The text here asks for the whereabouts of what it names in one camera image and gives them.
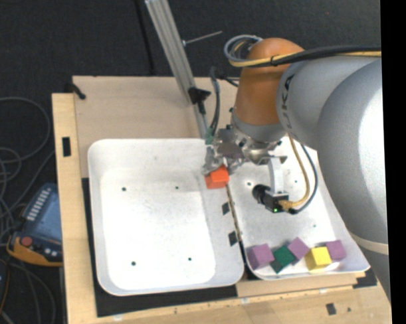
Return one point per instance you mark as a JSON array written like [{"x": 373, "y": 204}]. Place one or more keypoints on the pale wood board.
[{"x": 128, "y": 107}]

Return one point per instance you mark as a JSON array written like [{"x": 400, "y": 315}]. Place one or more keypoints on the purple cube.
[
  {"x": 298, "y": 248},
  {"x": 259, "y": 255},
  {"x": 336, "y": 249}
]

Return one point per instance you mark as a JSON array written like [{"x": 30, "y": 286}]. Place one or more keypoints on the orange cube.
[{"x": 217, "y": 178}]

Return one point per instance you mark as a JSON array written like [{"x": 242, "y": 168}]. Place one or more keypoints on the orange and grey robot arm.
[{"x": 338, "y": 120}]

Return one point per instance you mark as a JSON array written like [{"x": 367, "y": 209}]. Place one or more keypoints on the green cube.
[{"x": 283, "y": 256}]

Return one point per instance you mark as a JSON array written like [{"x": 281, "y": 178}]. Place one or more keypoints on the black cylinder on white bracket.
[{"x": 270, "y": 195}]

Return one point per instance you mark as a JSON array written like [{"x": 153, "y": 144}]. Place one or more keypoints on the white plastic tray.
[
  {"x": 158, "y": 226},
  {"x": 278, "y": 228}
]

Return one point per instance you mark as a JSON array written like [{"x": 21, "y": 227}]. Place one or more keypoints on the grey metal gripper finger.
[
  {"x": 233, "y": 165},
  {"x": 210, "y": 166}
]

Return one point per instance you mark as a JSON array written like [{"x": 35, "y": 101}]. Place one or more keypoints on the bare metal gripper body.
[{"x": 235, "y": 147}]

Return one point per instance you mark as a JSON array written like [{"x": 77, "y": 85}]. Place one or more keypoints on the yellow cube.
[{"x": 318, "y": 258}]

